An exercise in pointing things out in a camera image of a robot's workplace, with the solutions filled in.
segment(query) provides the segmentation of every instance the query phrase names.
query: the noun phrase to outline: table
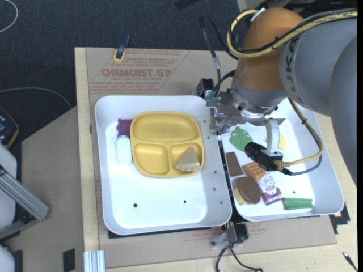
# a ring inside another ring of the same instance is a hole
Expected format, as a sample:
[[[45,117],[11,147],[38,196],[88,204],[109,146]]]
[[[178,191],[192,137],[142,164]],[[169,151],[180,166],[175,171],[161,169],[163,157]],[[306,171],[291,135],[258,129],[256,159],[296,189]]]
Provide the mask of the table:
[[[225,54],[218,53],[218,55],[223,57]],[[210,59],[208,52],[205,52],[204,57],[205,60]],[[100,242],[96,213],[92,138],[90,134],[90,111],[92,110],[90,109],[88,92],[86,48],[75,48],[75,72],[77,80],[84,249],[85,251],[97,251],[100,249]],[[353,271],[353,268],[344,259],[342,252],[347,252],[355,264],[358,264],[357,189],[339,153],[330,119],[321,115],[317,115],[317,119],[344,194],[350,221],[347,225],[338,227],[339,233],[336,235],[337,244],[240,255],[241,261],[248,266],[262,267],[264,271],[350,271],[350,269]],[[214,257],[200,258],[196,260],[117,267],[107,269],[107,271],[214,271],[215,260]],[[232,256],[223,257],[220,267],[226,271],[241,271],[239,264]]]

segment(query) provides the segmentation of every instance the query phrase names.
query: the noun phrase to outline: blue and yellow object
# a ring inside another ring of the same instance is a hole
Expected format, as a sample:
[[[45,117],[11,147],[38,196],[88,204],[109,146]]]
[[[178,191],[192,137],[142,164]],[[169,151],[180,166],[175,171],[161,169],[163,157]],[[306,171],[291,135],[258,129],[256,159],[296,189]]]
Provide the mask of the blue and yellow object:
[[[116,49],[113,55],[113,61],[116,63],[122,63],[125,58],[125,48],[128,47],[130,42],[130,35],[124,34],[121,38],[121,43],[118,49]]]

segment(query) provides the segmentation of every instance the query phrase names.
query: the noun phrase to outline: white tray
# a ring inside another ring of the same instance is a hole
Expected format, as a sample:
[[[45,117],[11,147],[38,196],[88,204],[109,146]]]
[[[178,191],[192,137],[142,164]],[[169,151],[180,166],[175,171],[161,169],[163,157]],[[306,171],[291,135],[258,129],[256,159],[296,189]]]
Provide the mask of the white tray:
[[[301,107],[301,111],[323,141],[315,114],[303,107]],[[271,118],[285,118],[285,121],[279,127],[280,134],[288,141],[286,149],[283,152],[284,161],[290,162],[302,159],[314,155],[318,151],[315,141],[306,127],[301,124],[301,120],[297,117],[287,99],[279,105],[277,111],[271,114]],[[249,123],[237,126],[247,131],[254,142],[266,146],[267,132],[265,127],[256,127]],[[235,127],[231,127],[230,132],[222,134],[224,152],[235,152],[239,164],[242,166],[251,163],[252,160],[243,151],[237,150],[230,143],[231,132],[234,130]],[[293,165],[289,169],[293,172],[303,171],[314,166],[316,163],[317,160],[308,161],[307,163]],[[257,204],[248,203],[240,206],[237,200],[234,199],[238,213],[245,219],[256,222],[261,220],[336,214],[344,206],[343,194],[325,146],[322,162],[317,169],[297,176],[288,176],[281,172],[271,172],[271,175],[276,185],[280,188],[283,197],[311,198],[313,199],[314,208],[285,210],[282,201],[265,205],[262,199]],[[238,178],[231,178],[233,189],[237,186]]]
[[[195,175],[154,178],[134,164],[119,165],[117,120],[142,112],[172,111],[200,126],[205,162]],[[217,138],[209,132],[209,108],[197,96],[105,96],[95,106],[103,218],[118,235],[222,226],[232,207]]]

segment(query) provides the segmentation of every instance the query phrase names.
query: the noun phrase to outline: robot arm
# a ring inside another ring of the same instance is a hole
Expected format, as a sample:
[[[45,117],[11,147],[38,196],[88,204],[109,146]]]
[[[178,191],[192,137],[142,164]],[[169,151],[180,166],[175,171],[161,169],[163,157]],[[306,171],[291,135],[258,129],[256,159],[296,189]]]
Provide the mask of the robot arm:
[[[303,19],[271,8],[254,18],[242,50],[231,32],[230,50],[239,57],[232,86],[211,111],[210,131],[224,133],[235,124],[260,125],[285,98],[329,116],[340,151],[356,184],[357,11],[331,11]]]

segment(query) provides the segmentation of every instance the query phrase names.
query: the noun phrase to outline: yellow plate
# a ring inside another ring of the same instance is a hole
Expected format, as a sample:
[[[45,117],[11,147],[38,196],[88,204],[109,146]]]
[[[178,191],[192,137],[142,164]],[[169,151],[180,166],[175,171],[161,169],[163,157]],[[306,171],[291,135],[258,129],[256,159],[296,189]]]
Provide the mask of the yellow plate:
[[[204,146],[197,121],[185,113],[146,112],[132,120],[130,129],[132,157],[136,167],[153,177],[193,175],[175,169],[184,153],[193,147],[200,167]]]

